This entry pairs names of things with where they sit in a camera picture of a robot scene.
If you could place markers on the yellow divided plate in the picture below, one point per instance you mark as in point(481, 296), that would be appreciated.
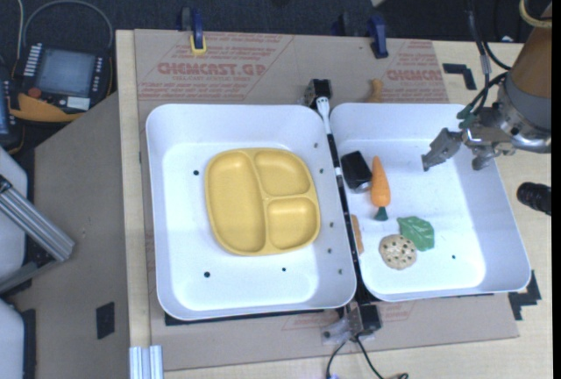
point(236, 202)

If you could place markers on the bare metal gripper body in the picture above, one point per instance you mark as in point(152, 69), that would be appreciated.
point(494, 132)

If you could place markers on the brown cardboard board red print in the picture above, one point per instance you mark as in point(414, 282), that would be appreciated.
point(219, 61)

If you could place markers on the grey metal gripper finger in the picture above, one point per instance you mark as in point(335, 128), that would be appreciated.
point(482, 159)
point(442, 149)

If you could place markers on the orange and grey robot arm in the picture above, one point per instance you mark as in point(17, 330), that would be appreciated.
point(534, 66)

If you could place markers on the black cylinder on white bracket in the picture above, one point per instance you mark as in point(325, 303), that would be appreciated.
point(534, 196)

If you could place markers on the orange carrot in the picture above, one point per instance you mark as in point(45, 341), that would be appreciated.
point(379, 186)

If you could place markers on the white plastic tray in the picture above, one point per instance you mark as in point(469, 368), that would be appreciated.
point(456, 210)
point(184, 202)

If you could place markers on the black can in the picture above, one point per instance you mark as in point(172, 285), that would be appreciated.
point(356, 169)

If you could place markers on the thin black and white rod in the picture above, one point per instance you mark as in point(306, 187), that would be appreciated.
point(331, 140)

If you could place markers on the beige chocolate chip biscuit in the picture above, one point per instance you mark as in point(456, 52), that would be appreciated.
point(397, 252)

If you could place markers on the green leaf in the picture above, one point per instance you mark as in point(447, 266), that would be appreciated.
point(418, 231)

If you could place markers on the tan toy food piece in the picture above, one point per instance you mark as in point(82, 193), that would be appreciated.
point(375, 91)

